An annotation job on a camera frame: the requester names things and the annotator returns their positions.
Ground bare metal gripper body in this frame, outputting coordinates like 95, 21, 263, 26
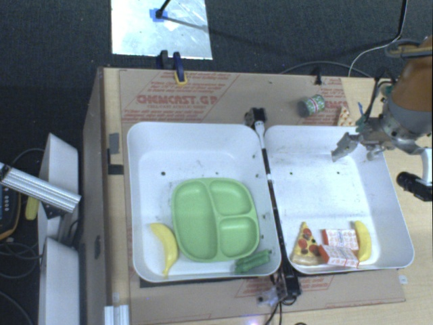
357, 116, 424, 154

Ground orange and white biscuit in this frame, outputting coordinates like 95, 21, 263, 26
336, 104, 357, 127

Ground white plastic tray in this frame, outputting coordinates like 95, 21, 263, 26
263, 124, 415, 276
126, 121, 283, 283

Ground green and white can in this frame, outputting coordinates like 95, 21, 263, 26
297, 93, 327, 118

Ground thin black and white rod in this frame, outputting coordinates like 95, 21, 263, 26
255, 120, 296, 286

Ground yellow banana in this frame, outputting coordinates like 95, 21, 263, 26
352, 219, 373, 263
149, 222, 179, 278

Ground orange and white carton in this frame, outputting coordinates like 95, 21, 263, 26
317, 244, 361, 269
320, 227, 360, 251

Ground pizza slice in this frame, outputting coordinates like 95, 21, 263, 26
290, 221, 323, 267

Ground brown cardboard board red print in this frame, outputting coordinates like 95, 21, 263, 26
118, 68, 407, 319

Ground green pea pods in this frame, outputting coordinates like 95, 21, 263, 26
233, 248, 273, 275

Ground green divided plate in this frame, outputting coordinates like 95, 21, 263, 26
170, 177, 261, 263

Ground black cylinder on white bracket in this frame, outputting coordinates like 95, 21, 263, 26
396, 146, 433, 202

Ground black block with thin wires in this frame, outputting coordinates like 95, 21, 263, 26
244, 106, 269, 129
276, 272, 302, 301

